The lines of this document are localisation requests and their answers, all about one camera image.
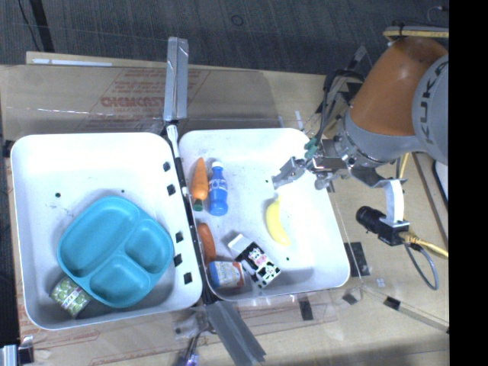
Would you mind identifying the black cylinder on white bracket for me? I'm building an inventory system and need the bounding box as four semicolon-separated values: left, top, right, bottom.
355;178;411;248

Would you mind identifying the blue and orange can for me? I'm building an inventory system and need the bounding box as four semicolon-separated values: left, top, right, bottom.
207;260;246;291

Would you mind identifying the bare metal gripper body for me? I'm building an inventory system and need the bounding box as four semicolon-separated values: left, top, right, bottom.
306;137;355;179

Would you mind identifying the blue divided plate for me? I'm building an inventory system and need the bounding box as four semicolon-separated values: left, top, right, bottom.
56;195;175;310

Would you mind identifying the orange carrot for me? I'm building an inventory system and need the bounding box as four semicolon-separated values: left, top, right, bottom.
190;156;210;212

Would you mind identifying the blue bottle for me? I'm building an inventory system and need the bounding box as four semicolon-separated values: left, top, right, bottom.
207;159;230;217

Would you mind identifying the brown cardboard board red print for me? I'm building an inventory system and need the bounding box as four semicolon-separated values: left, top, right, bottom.
0;51;341;366

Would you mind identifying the green can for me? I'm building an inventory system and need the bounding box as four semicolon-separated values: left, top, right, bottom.
49;275;93;318

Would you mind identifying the yellow banana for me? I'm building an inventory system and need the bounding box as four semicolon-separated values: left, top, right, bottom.
265;194;292;248

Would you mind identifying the white plastic tray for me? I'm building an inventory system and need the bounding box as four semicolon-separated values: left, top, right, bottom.
178;127;352;302
10;131;204;332

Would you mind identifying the red-brown sausage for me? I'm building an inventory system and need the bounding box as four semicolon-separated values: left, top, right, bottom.
196;222;217;267

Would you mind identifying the cow print carton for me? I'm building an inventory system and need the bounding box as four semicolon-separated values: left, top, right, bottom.
227;233;282;291

